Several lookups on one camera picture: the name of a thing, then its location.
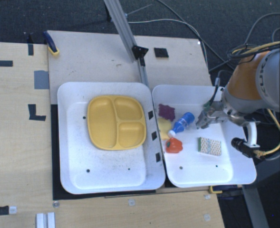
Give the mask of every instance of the white tray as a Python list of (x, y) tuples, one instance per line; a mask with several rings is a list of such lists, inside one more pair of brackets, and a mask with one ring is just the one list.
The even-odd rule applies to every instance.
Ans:
[[(87, 128), (87, 106), (100, 95), (126, 95), (143, 107), (147, 137), (130, 150), (108, 151), (95, 147)], [(165, 180), (151, 91), (141, 83), (68, 82), (58, 89), (60, 180), (72, 194), (155, 190)]]
[[(189, 129), (176, 135), (176, 138), (183, 143), (181, 152), (165, 152), (165, 141), (162, 141), (167, 175), (171, 183), (177, 187), (250, 184), (256, 179), (253, 160), (231, 146), (231, 140), (234, 137), (245, 139), (242, 127), (226, 122), (211, 124), (204, 130), (196, 129), (195, 122), (203, 109), (203, 104), (211, 98), (213, 92), (213, 86), (188, 85), (158, 85), (153, 90), (157, 117), (159, 117), (159, 104), (174, 107), (175, 120), (185, 112), (191, 112), (195, 116), (195, 121)], [(220, 98), (221, 91), (219, 90), (215, 100), (220, 100)], [(221, 156), (198, 152), (199, 137), (220, 140), (222, 143)]]

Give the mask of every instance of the dark background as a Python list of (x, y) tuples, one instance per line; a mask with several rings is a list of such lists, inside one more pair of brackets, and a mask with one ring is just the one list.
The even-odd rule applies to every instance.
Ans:
[[(184, 19), (197, 29), (207, 46), (208, 68), (214, 82), (221, 69), (232, 71), (236, 63), (219, 66), (220, 57), (245, 42), (262, 45), (280, 40), (280, 0), (120, 0), (129, 14), (128, 21), (152, 19)], [(198, 38), (186, 25), (173, 21), (131, 24), (134, 35)], [(26, 43), (31, 35), (34, 43), (44, 43), (42, 32), (63, 30), (96, 33), (117, 33), (107, 22), (103, 0), (0, 0), (0, 42)], [(222, 74), (221, 85), (229, 80)], [(250, 117), (260, 120), (258, 144), (263, 150), (274, 148), (280, 141), (278, 129), (260, 111)], [(261, 161), (254, 160), (256, 165)], [(259, 185), (261, 202), (271, 228), (280, 227), (280, 171)], [(252, 227), (242, 192), (231, 199), (219, 196), (222, 216), (227, 228)]]

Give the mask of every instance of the yellow bowl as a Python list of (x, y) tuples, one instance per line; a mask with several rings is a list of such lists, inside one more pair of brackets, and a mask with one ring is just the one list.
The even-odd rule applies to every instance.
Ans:
[(103, 150), (139, 147), (146, 139), (146, 121), (141, 104), (123, 95), (93, 98), (87, 109), (91, 142)]

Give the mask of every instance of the blue bottle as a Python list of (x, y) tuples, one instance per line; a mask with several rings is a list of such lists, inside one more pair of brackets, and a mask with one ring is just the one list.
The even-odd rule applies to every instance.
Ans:
[(193, 121), (195, 117), (192, 113), (185, 113), (178, 121), (175, 122), (172, 130), (168, 132), (168, 136), (175, 137), (177, 133), (183, 132)]

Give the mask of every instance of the black connector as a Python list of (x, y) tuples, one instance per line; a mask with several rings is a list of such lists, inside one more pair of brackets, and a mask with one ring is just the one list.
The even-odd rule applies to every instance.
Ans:
[(232, 146), (240, 151), (243, 155), (245, 155), (248, 158), (256, 157), (256, 154), (253, 152), (254, 150), (257, 150), (259, 148), (250, 148), (249, 146), (245, 145), (245, 140), (240, 138), (233, 138), (232, 139)]

